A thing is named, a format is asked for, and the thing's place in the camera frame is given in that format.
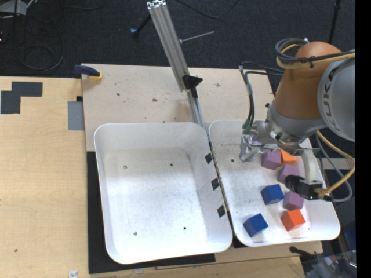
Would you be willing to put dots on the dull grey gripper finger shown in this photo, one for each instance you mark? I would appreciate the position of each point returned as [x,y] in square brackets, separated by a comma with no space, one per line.
[269,147]
[246,153]

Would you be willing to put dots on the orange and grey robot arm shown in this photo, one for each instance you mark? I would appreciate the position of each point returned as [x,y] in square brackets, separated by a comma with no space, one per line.
[307,91]

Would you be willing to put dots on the black cylinder on white bracket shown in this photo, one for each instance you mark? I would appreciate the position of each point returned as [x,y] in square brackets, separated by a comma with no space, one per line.
[300,186]

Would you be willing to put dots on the pale wood board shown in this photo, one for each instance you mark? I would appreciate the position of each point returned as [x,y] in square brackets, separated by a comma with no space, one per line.
[136,97]

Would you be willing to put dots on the blue cube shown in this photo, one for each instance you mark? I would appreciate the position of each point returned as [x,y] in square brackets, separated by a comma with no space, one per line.
[255,224]
[272,194]

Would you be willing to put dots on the orange cube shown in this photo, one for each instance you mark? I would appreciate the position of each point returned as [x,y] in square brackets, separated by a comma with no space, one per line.
[293,219]
[287,157]

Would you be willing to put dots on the purple cube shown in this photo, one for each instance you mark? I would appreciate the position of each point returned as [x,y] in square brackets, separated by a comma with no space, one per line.
[287,171]
[292,201]
[271,159]

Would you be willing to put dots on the white plastic tray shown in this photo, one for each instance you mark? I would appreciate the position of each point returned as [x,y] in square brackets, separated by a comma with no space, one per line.
[156,195]
[246,184]

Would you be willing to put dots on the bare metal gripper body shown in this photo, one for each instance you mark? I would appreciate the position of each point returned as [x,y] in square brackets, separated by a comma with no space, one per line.
[285,139]

